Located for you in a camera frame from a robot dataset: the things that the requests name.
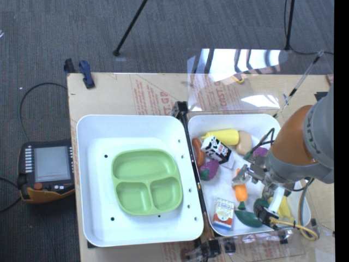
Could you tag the green toy vegetable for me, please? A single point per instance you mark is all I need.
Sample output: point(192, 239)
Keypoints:
point(246, 218)

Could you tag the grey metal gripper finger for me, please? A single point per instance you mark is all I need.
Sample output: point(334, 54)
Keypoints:
point(239, 179)
point(245, 169)

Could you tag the orange toy carrot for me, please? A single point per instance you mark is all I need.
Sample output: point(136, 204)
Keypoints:
point(241, 192)

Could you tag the black cylinder on white bracket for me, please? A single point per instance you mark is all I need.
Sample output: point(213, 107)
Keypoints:
point(276, 199)

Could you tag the black and white milk carton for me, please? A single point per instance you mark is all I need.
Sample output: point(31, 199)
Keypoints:
point(215, 149)

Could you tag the yellow banana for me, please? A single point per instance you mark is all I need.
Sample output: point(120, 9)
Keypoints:
point(285, 209)

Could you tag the tan toy bread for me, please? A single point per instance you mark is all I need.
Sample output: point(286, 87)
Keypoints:
point(244, 143)

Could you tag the brown cardboard board red print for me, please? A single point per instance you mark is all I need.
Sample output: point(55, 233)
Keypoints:
point(122, 97)

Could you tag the yellow mustard bottle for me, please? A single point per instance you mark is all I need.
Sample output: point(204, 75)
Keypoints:
point(223, 136)

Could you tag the purple toy grapes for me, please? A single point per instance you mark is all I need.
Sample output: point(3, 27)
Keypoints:
point(210, 169)
point(260, 151)

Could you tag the white and orange juice carton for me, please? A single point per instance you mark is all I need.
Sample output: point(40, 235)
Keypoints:
point(223, 214)

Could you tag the red toy sausage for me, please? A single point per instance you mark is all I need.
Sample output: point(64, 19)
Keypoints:
point(198, 153)

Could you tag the green divided plate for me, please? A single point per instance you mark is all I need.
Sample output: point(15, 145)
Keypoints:
point(144, 181)

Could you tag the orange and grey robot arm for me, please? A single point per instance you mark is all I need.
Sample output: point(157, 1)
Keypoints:
point(300, 143)

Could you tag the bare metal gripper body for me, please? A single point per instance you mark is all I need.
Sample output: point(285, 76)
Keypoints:
point(257, 169)

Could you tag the white plastic tray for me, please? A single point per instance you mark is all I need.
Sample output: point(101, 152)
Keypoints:
point(95, 201)
point(245, 121)

